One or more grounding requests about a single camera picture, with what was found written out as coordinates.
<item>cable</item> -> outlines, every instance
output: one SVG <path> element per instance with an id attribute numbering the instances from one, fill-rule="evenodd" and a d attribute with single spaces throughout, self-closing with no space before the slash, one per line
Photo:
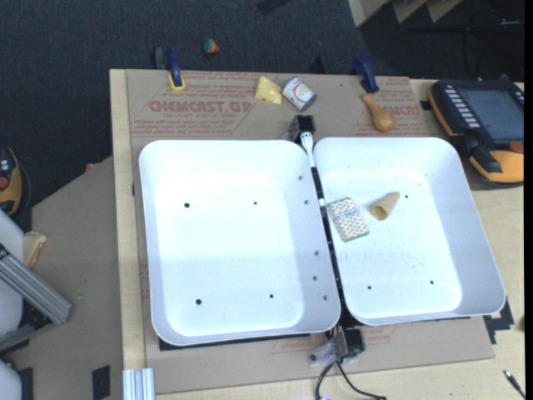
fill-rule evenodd
<path id="1" fill-rule="evenodd" d="M 359 393 L 362 396 L 367 396 L 367 397 L 370 397 L 370 398 L 374 398 L 375 400 L 386 400 L 386 397 L 384 397 L 384 396 L 378 396 L 376 394 L 371 394 L 371 393 L 368 393 L 368 392 L 361 391 L 353 383 L 351 383 L 350 379 L 345 374 L 344 369 L 341 366 L 341 361 L 333 362 L 333 363 L 327 365 L 326 367 L 324 367 L 322 369 L 322 372 L 320 373 L 318 379 L 316 380 L 316 387 L 315 387 L 315 399 L 316 400 L 323 400 L 322 396 L 320 395 L 320 386 L 322 384 L 322 381 L 323 381 L 324 377 L 331 370 L 331 368 L 333 368 L 334 365 L 337 365 L 337 367 L 341 371 L 341 375 L 344 377 L 344 379 L 346 380 L 346 382 L 348 383 L 350 388 L 353 389 L 356 393 Z"/>

